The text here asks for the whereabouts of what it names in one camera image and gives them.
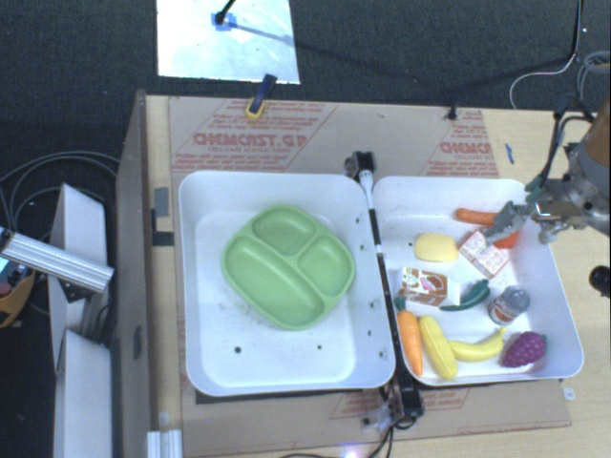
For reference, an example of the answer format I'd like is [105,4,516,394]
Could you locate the orange sausage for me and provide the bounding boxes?
[453,207,521,250]

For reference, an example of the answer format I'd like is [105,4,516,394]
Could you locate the orange and white carton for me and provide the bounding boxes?
[396,266,462,308]

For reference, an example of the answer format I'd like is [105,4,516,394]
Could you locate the thin black and white rod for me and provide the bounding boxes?
[359,169,412,391]

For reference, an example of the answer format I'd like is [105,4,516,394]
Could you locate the red and white carton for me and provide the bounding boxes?
[457,229,512,279]

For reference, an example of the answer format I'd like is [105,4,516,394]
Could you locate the brown cardboard board red print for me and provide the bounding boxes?
[168,94,573,458]

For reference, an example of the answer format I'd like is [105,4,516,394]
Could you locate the green chili pepper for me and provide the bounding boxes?
[438,279,492,313]

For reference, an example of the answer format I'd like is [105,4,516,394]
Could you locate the white plastic tray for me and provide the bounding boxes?
[178,169,398,398]
[371,175,585,387]

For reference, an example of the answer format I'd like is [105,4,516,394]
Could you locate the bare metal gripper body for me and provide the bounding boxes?
[531,179,611,238]

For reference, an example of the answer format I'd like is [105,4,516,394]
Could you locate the green divided plate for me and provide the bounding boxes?
[220,203,357,332]

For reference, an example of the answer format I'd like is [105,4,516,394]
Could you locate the yellow corn cob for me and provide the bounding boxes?
[417,314,460,381]

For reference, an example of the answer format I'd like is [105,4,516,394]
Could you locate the small orange and silver can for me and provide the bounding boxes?
[487,284,532,326]

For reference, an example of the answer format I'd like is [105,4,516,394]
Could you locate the orange carrot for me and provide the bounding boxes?
[393,295,426,378]

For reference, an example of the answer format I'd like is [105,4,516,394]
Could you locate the yellow banana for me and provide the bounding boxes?
[446,325,509,364]

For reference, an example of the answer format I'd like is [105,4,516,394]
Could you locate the purple grapes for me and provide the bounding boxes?
[501,330,548,369]

